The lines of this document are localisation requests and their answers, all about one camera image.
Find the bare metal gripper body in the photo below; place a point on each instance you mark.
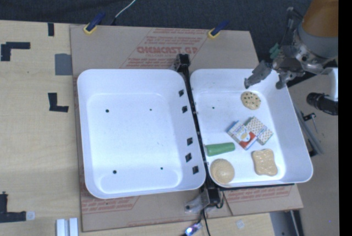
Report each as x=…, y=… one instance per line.
x=291, y=63

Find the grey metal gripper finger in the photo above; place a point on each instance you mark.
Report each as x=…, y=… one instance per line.
x=283, y=81
x=258, y=74

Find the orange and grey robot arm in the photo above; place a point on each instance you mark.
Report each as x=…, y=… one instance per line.
x=321, y=15

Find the beige biscuit with dark dots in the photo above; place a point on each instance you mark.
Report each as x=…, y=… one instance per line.
x=250, y=100

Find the brown cardboard board red print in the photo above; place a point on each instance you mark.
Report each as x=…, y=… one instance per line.
x=225, y=48

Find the green and beige checkered packet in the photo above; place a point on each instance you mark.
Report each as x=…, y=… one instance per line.
x=261, y=129

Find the white plastic tray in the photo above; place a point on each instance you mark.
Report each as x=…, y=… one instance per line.
x=220, y=119
x=132, y=133

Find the blue and red carton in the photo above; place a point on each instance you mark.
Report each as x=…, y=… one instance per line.
x=242, y=136

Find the beige toast slice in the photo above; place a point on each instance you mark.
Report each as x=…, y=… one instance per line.
x=264, y=162

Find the green bottle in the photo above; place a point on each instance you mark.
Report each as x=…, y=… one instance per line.
x=220, y=149

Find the round beige bread bun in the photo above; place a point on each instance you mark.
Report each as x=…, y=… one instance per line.
x=222, y=171

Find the black cylinder on white bracket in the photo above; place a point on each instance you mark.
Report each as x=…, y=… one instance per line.
x=324, y=104

